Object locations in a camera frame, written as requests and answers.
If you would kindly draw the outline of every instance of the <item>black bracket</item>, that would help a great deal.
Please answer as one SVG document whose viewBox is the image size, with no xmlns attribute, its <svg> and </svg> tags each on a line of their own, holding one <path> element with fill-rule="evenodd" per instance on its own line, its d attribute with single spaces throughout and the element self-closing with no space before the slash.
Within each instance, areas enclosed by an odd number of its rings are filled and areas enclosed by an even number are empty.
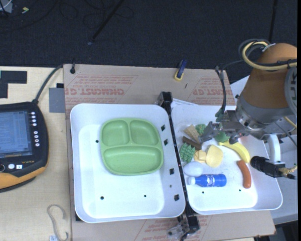
<svg viewBox="0 0 301 241">
<path fill-rule="evenodd" d="M 171 103 L 172 102 L 173 102 L 173 96 L 172 96 L 171 92 L 161 92 L 158 97 L 158 100 L 157 100 L 157 104 L 160 107 L 164 108 L 169 116 L 173 143 L 174 143 L 174 148 L 175 148 L 175 154 L 176 154 L 176 159 L 177 159 L 178 166 L 179 166 L 180 177 L 181 177 L 181 182 L 182 182 L 185 201 L 186 201 L 185 214 L 186 214 L 188 227 L 189 227 L 189 230 L 186 234 L 188 234 L 188 233 L 192 234 L 200 229 L 200 225 L 199 225 L 199 221 L 195 215 L 196 214 L 195 211 L 190 206 L 188 195 L 187 195 L 186 183 L 185 183 L 185 178 L 184 178 L 184 174 L 183 174 L 183 167 L 182 167 L 179 150 L 178 150 L 177 143 L 176 143 L 176 136 L 175 136 L 174 125 L 173 125 L 172 115 L 171 115 L 171 113 L 172 113 Z"/>
</svg>

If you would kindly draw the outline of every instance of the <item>screen display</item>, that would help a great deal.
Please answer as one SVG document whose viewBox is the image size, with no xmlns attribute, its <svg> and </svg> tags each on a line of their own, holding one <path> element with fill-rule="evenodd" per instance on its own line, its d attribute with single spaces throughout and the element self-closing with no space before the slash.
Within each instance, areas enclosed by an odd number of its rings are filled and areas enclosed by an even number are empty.
<svg viewBox="0 0 301 241">
<path fill-rule="evenodd" d="M 0 112 L 0 158 L 32 155 L 28 112 Z"/>
</svg>

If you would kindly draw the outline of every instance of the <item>toy sausage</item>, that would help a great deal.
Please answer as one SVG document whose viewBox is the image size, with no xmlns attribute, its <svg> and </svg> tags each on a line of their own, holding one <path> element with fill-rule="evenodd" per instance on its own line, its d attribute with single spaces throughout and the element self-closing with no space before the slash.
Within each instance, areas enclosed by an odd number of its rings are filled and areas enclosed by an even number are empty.
<svg viewBox="0 0 301 241">
<path fill-rule="evenodd" d="M 239 166 L 243 174 L 243 187 L 250 188 L 252 185 L 251 173 L 246 163 L 243 160 L 237 161 L 237 166 Z"/>
</svg>

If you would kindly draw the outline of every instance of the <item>white egg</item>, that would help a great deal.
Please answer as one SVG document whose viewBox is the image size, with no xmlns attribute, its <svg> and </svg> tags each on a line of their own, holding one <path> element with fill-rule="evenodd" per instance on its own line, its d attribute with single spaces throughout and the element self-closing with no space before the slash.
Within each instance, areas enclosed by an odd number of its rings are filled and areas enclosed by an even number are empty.
<svg viewBox="0 0 301 241">
<path fill-rule="evenodd" d="M 204 166 L 200 162 L 190 162 L 183 167 L 183 171 L 186 175 L 191 177 L 198 177 L 203 174 Z"/>
</svg>

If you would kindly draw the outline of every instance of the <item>yellow cable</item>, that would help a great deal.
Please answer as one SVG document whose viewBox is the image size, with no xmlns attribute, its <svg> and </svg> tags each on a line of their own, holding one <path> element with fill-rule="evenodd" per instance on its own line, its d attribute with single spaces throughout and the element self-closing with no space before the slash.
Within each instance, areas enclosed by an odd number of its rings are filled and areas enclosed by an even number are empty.
<svg viewBox="0 0 301 241">
<path fill-rule="evenodd" d="M 294 165 L 292 168 L 279 168 L 280 172 L 283 172 L 283 174 L 289 174 L 291 172 L 294 172 L 297 169 L 297 164 Z"/>
<path fill-rule="evenodd" d="M 243 60 L 250 66 L 252 66 L 253 68 L 259 69 L 259 70 L 282 70 L 282 69 L 287 69 L 288 66 L 289 67 L 297 67 L 297 63 L 289 63 L 289 64 L 284 64 L 284 65 L 277 65 L 277 66 L 261 66 L 258 64 L 255 64 L 254 62 L 250 61 L 247 57 L 246 57 L 246 50 L 254 43 L 254 45 L 264 45 L 265 47 L 268 46 L 268 44 L 266 42 L 251 42 L 248 43 L 242 50 L 242 57 Z"/>
<path fill-rule="evenodd" d="M 288 117 L 284 116 L 283 118 L 297 130 L 297 125 L 295 125 Z"/>
</svg>

